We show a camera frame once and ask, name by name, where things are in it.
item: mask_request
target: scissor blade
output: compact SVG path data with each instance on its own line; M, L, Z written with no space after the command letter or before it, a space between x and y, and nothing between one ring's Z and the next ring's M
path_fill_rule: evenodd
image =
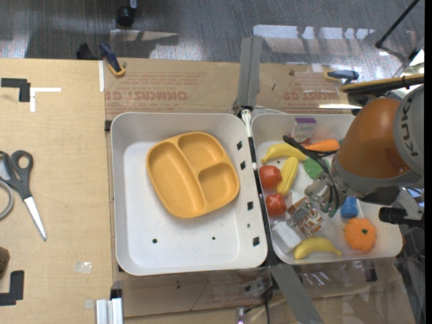
M30 212L30 215L32 216L33 222L38 229L38 232L40 236L42 236L42 239L44 241L47 241L47 235L45 234L45 229L43 229L41 216L39 216L38 209L36 208L36 203L34 202L33 197L28 197L24 199L24 202L27 205L27 209Z

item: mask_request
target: white plastic tray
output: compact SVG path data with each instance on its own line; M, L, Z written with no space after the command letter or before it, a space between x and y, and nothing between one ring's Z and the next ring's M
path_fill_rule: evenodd
M296 117L313 117L317 124L313 131L311 142L334 138L341 140L346 132L354 116L352 115L291 115L291 114L260 114L252 121L252 134L256 149L256 157L258 167L261 165L261 158L265 155L267 149L276 142L283 142L282 136L288 135L294 119ZM269 161L268 165L276 165L279 168L282 165L282 160L277 163L277 159ZM298 175L292 187L292 203L297 202L304 197L304 189L312 183L303 169L302 162L299 164ZM377 242L374 247L368 252L353 250L348 246L344 239L343 228L348 221L340 215L338 211L333 218L329 218L327 214L322 213L327 225L317 235L329 238L336 248L340 249L343 254L338 257L336 254L329 252L313 252L305 259L294 259L294 250L289 253L284 253L273 243L276 255L285 263L292 265L304 265L311 263L327 263L335 261L349 261L358 259L376 259L385 257L394 257L400 253L402 249L402 235L398 225L384 223L379 220L378 212L380 206L372 205L358 200L359 217L366 217L377 228Z
M152 145L185 132L212 134L240 179L237 197L194 219L165 210L146 171ZM230 114L124 113L111 125L117 261L131 275L258 267L267 243L243 122Z

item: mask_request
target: gray floor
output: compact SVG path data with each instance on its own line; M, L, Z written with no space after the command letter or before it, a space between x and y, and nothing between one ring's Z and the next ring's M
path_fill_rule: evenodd
M242 38L255 34L265 39L262 62L321 63L356 70L361 80L390 78L424 45L425 0L389 35L386 51L375 43L413 1L138 0L134 24L121 28L117 9L128 0L0 0L0 57L75 59L84 42L100 57L105 41L118 57L238 62ZM402 231L401 270L412 269L412 259L424 270L424 231ZM413 308L425 321L424 304L413 300Z

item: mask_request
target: scissors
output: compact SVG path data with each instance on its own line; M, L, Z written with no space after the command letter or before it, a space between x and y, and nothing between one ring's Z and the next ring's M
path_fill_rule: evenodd
M20 159L25 158L28 164L25 167L20 166ZM0 151L0 163L4 162L8 177L0 175L0 181L5 182L10 187L14 188L20 194L22 200L26 203L27 209L32 216L33 222L44 241L47 241L47 235L42 225L41 216L39 216L36 203L34 202L33 195L30 191L28 181L30 178L30 171L33 168L33 156L24 150L18 150L12 155Z

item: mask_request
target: black scissors handle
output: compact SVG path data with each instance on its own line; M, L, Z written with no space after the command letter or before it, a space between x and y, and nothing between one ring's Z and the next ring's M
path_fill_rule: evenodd
M25 167L20 166L20 159L22 157L26 158L28 161ZM0 176L0 180L3 180L3 182L15 188L20 193L21 198L25 199L32 196L29 189L29 179L30 171L33 168L33 156L24 150L18 150L11 156L0 151L0 159L2 158L10 178L5 179Z

